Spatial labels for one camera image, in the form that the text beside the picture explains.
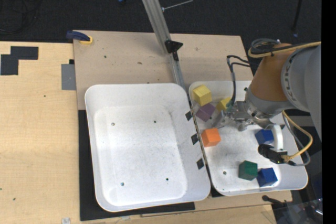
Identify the small yellow cube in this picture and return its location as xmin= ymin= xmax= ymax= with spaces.
xmin=215 ymin=97 xmax=233 ymax=113

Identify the white plastic tray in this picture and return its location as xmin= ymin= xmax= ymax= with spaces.
xmin=188 ymin=80 xmax=309 ymax=197
xmin=84 ymin=82 xmax=212 ymax=213

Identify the blue cube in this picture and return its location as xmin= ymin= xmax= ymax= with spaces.
xmin=254 ymin=129 xmax=275 ymax=146
xmin=256 ymin=167 xmax=279 ymax=188

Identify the orange cube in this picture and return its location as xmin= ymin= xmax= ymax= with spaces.
xmin=201 ymin=127 xmax=222 ymax=148

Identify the pale wood board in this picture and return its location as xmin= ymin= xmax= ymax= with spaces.
xmin=72 ymin=30 xmax=293 ymax=219

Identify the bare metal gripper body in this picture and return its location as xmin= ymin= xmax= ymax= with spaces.
xmin=223 ymin=101 xmax=274 ymax=127

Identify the green cube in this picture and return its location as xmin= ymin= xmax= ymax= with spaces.
xmin=238 ymin=160 xmax=259 ymax=182

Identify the purple cube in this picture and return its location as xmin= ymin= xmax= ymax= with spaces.
xmin=195 ymin=102 xmax=216 ymax=123

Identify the black cylinder on white bracket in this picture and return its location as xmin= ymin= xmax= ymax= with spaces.
xmin=257 ymin=124 xmax=289 ymax=165

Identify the large yellow cube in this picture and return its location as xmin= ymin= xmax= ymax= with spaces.
xmin=192 ymin=84 xmax=213 ymax=107

